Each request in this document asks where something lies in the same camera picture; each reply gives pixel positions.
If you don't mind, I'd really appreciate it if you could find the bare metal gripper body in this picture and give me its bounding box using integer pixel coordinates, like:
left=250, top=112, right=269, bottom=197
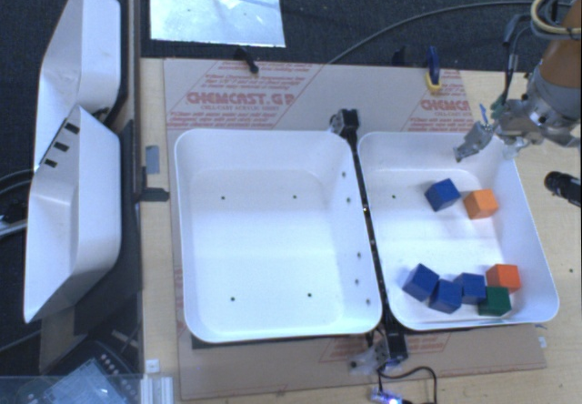
left=492, top=98, right=582, bottom=147

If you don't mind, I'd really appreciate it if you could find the blue cube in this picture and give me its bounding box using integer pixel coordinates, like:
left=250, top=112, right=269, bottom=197
left=427, top=278, right=464, bottom=315
left=401, top=262, right=441, bottom=303
left=453, top=272, right=487, bottom=306
left=424, top=177, right=462, bottom=213

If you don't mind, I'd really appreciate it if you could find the orange cube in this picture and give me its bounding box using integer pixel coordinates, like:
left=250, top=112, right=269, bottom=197
left=485, top=263, right=521, bottom=294
left=462, top=188, right=499, bottom=220

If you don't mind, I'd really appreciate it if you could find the white plastic tray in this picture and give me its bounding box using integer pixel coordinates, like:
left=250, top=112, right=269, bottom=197
left=174, top=127, right=384, bottom=345
left=357, top=131, right=561, bottom=332

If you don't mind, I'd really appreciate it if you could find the thin black rod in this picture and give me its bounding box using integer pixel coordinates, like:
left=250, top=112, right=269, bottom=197
left=346, top=133, right=397, bottom=330

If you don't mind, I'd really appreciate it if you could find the green cube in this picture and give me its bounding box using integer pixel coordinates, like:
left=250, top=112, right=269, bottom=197
left=477, top=286, right=512, bottom=318

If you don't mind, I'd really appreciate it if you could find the brown cardboard board red print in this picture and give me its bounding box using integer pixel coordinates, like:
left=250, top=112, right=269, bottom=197
left=162, top=56, right=548, bottom=401

